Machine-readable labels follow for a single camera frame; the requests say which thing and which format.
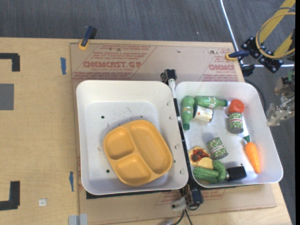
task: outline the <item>white plastic tray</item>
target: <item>white plastic tray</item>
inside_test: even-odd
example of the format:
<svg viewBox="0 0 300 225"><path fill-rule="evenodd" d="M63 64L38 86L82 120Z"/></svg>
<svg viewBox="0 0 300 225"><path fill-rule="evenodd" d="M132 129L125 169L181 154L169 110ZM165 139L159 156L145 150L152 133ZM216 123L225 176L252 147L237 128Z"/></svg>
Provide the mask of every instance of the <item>white plastic tray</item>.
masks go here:
<svg viewBox="0 0 300 225"><path fill-rule="evenodd" d="M94 195L175 190L188 181L187 164L170 88L162 82L97 81L76 89L79 120L81 176L86 191ZM103 150L103 139L112 129L145 119L159 130L173 157L162 177L139 187L122 183Z"/></svg>
<svg viewBox="0 0 300 225"><path fill-rule="evenodd" d="M190 121L190 129L184 131L187 149L200 146L207 151L207 142L220 137L226 147L228 155L220 161L226 168L244 165L247 177L242 180L224 181L218 184L198 184L205 188L219 188L242 185L253 185L278 182L283 177L283 169L274 144L270 128L256 89L244 82L181 82L176 86L178 104L185 96L214 96L227 99L241 100L245 105L243 118L246 123L250 140L257 145L261 163L261 173L256 174L248 160L245 150L243 134L231 134L228 130L228 107L214 109L212 121L204 123L199 120Z"/></svg>

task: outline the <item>blue clamp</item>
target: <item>blue clamp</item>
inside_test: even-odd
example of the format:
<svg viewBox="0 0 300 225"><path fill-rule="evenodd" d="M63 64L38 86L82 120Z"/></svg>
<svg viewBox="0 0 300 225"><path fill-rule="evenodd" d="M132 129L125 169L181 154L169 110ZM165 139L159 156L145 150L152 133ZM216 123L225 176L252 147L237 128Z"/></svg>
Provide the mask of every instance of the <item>blue clamp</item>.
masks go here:
<svg viewBox="0 0 300 225"><path fill-rule="evenodd" d="M79 42L79 48L81 50L85 50L88 47L89 44L89 39L94 39L95 35L97 33L97 29L93 28L92 26L89 26L89 28L87 29L83 39L80 40Z"/></svg>
<svg viewBox="0 0 300 225"><path fill-rule="evenodd" d="M233 52L233 53L227 53L225 55L225 58L229 61L237 60L237 58L239 58L239 60L241 60L244 57L247 57L249 54L250 54L249 51L238 51L238 52Z"/></svg>

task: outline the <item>green bottle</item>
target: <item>green bottle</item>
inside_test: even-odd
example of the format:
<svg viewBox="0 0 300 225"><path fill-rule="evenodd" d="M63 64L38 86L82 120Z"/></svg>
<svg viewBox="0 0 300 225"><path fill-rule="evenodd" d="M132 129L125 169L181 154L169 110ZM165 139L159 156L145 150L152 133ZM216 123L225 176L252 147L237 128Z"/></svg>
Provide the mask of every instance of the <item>green bottle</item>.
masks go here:
<svg viewBox="0 0 300 225"><path fill-rule="evenodd" d="M228 102L227 100L221 100L216 97L197 96L195 97L195 104L201 107L215 108L218 106L227 107Z"/></svg>
<svg viewBox="0 0 300 225"><path fill-rule="evenodd" d="M189 130L189 122L194 116L195 100L190 96L185 96L182 100L181 119L183 130Z"/></svg>

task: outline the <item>table surface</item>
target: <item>table surface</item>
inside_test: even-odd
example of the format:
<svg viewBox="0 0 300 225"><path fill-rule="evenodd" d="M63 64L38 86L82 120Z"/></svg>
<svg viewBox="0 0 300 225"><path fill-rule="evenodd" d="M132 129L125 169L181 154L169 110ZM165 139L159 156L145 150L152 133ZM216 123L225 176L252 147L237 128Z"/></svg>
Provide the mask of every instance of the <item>table surface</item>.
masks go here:
<svg viewBox="0 0 300 225"><path fill-rule="evenodd" d="M79 214L79 195L71 191L69 181L71 171L74 181L78 180L70 65L70 43L78 42L79 39L0 38L0 53L18 53L21 60L21 72L12 72L11 60L0 60L0 83L13 83L15 89L14 110L0 111L0 167L4 171L0 175L0 201L9 199L10 181L21 183L21 205L16 210L0 211L2 224L68 224L69 215ZM62 75L60 58L66 59L66 75ZM279 184L271 187L277 203L274 208L190 218L193 224L291 224ZM41 198L47 198L47 206L38 205ZM123 224L161 222L157 219ZM189 224L186 216L180 224Z"/></svg>

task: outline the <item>green can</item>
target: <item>green can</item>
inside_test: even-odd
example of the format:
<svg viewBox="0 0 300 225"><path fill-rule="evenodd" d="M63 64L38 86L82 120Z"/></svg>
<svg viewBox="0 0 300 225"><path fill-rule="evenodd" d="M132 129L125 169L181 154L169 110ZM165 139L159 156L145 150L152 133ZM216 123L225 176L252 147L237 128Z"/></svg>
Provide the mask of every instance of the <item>green can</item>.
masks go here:
<svg viewBox="0 0 300 225"><path fill-rule="evenodd" d="M207 146L212 154L213 159L218 160L228 155L225 146L219 137L207 143Z"/></svg>
<svg viewBox="0 0 300 225"><path fill-rule="evenodd" d="M228 118L229 118L229 132L233 134L240 134L244 132L242 113L233 112L228 115Z"/></svg>

